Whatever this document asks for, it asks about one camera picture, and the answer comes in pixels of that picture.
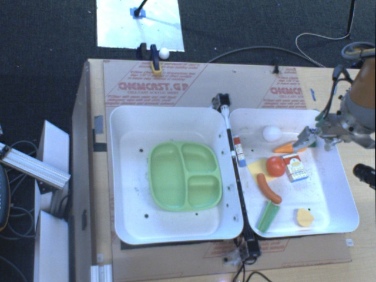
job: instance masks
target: black floor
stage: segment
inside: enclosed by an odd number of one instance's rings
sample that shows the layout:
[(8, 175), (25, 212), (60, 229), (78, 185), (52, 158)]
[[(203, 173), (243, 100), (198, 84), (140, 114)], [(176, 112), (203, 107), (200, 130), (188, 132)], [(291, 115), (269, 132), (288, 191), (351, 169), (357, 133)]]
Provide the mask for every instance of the black floor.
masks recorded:
[[(298, 52), (303, 32), (339, 38), (346, 34), (351, 0), (178, 0), (185, 52), (171, 61), (207, 62), (246, 46), (278, 46)], [(357, 0), (350, 39), (329, 41), (311, 36), (300, 46), (324, 66), (339, 63), (344, 45), (375, 42), (376, 0)], [(96, 0), (0, 0), (0, 141), (28, 140), (38, 145), (46, 119), (71, 131), (71, 114), (87, 58), (134, 59), (134, 50), (96, 46)], [(221, 62), (314, 66), (288, 53), (258, 49), (235, 53)], [(33, 208), (33, 183), (24, 181), (14, 201)], [(23, 233), (26, 216), (14, 223)], [(0, 256), (33, 277), (33, 240), (0, 239)], [(0, 281), (22, 281), (0, 260)]]

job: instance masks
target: white egg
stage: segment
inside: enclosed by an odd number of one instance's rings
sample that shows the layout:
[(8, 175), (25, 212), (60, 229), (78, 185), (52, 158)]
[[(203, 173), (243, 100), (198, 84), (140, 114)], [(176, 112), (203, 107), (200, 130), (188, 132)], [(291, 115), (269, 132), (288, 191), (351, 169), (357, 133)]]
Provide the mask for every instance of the white egg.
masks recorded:
[(263, 137), (267, 142), (275, 142), (282, 137), (282, 131), (277, 126), (268, 125), (264, 127)]
[(170, 52), (167, 48), (161, 48), (159, 51), (160, 59), (168, 59), (170, 57)]

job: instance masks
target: brown sausage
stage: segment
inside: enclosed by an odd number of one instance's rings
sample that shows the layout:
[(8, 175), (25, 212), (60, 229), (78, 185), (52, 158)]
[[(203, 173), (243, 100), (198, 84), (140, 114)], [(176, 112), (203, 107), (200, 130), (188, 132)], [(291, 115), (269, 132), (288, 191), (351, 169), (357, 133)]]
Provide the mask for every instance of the brown sausage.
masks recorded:
[(282, 198), (270, 189), (268, 183), (266, 182), (265, 175), (263, 173), (259, 173), (257, 175), (257, 183), (264, 195), (268, 199), (270, 199), (274, 204), (280, 204), (282, 202)]

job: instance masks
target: white tray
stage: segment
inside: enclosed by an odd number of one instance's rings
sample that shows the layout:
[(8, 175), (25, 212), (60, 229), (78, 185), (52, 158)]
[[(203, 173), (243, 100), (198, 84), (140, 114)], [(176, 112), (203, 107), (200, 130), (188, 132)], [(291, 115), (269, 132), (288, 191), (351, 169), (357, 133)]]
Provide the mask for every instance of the white tray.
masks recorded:
[[(121, 106), (110, 120), (115, 230), (129, 244), (222, 240), (243, 229), (240, 202), (222, 115), (209, 108)], [(208, 145), (220, 167), (223, 195), (215, 207), (172, 212), (153, 200), (147, 176), (150, 150), (165, 141)]]
[[(273, 149), (292, 140), (305, 126), (314, 127), (314, 110), (237, 109), (230, 115), (233, 134), (240, 136), (247, 164), (262, 157), (279, 156)], [(277, 142), (266, 142), (262, 131), (267, 125), (278, 126), (283, 136)], [(252, 229), (263, 237), (288, 237), (326, 233), (345, 233), (355, 230), (359, 215), (338, 155), (337, 148), (327, 152), (324, 141), (317, 147), (298, 153), (309, 175), (308, 179), (290, 182), (287, 175), (269, 182), (283, 201), (279, 212), (263, 233), (257, 228), (267, 199), (253, 180), (248, 168), (239, 168), (244, 199)], [(308, 228), (296, 222), (299, 208), (310, 209), (314, 221)]]

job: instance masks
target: toy tomato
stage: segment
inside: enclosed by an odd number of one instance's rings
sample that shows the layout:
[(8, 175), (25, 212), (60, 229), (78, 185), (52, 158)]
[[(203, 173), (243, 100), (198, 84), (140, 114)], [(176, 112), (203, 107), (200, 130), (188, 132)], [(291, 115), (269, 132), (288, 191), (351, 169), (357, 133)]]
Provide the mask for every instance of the toy tomato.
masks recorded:
[(266, 169), (271, 176), (279, 177), (286, 172), (286, 165), (280, 157), (270, 157), (266, 161)]

